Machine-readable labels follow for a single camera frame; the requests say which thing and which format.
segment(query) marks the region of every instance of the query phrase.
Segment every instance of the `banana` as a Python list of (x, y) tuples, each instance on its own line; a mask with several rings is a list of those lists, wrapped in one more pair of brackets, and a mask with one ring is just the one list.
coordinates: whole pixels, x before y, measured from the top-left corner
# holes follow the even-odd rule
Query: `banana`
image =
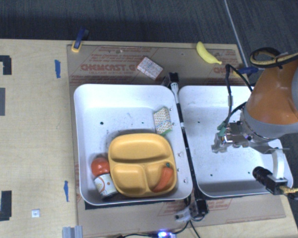
[(206, 61), (207, 63), (218, 63), (218, 64), (222, 64), (221, 61), (217, 60), (216, 57), (212, 54), (210, 54), (206, 48), (204, 47), (202, 42), (198, 42), (197, 43), (197, 52), (199, 54), (200, 57), (202, 57), (202, 59), (204, 61)]

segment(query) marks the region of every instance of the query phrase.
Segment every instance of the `black floor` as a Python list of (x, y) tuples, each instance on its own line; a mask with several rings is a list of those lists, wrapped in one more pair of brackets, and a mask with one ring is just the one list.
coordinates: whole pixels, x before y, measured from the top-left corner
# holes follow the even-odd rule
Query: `black floor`
[[(81, 26), (95, 41), (237, 44), (245, 65), (261, 47), (298, 52), (298, 0), (0, 0), (0, 38), (74, 40)], [(298, 135), (282, 143), (298, 186)]]

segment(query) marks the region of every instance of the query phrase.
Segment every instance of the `beige table surface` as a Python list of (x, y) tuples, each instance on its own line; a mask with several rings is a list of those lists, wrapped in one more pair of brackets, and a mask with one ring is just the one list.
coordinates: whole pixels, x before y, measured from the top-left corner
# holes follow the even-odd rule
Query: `beige table surface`
[[(78, 224), (66, 49), (71, 43), (0, 40), (0, 55), (12, 58), (12, 75), (2, 75), (0, 62), (0, 88), (5, 88), (5, 116), (0, 116), (0, 197), (1, 191), (12, 191), (12, 217), (0, 222), (0, 238), (59, 238), (63, 227)], [(168, 43), (142, 45), (193, 47)], [(61, 62), (61, 78), (56, 78), (55, 59)], [(66, 180), (69, 202), (63, 189)], [(298, 237), (288, 200), (284, 196), (281, 200), (285, 218), (197, 230), (202, 237), (212, 238)], [(31, 217), (33, 209), (40, 209), (40, 218)], [(188, 228), (178, 237), (194, 237), (193, 230)]]

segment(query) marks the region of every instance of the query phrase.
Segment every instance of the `yellow and blue clamp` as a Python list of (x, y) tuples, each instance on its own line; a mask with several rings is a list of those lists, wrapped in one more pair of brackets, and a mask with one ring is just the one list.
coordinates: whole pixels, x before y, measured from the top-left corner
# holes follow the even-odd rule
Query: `yellow and blue clamp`
[(81, 42), (83, 40), (87, 40), (88, 34), (89, 34), (89, 31), (87, 29), (85, 29), (85, 27), (80, 28), (77, 38), (76, 38), (76, 41), (74, 41), (72, 44), (73, 52), (78, 53), (80, 51)]

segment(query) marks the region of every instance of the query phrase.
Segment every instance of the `yellow plate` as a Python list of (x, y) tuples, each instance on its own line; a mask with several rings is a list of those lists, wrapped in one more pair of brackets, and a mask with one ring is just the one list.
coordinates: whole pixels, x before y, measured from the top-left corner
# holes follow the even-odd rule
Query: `yellow plate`
[[(128, 134), (116, 137), (109, 146), (110, 173), (117, 190), (129, 197), (158, 196), (171, 191), (177, 179), (169, 142), (154, 133)], [(160, 181), (162, 168), (173, 169), (164, 191), (152, 190)]]

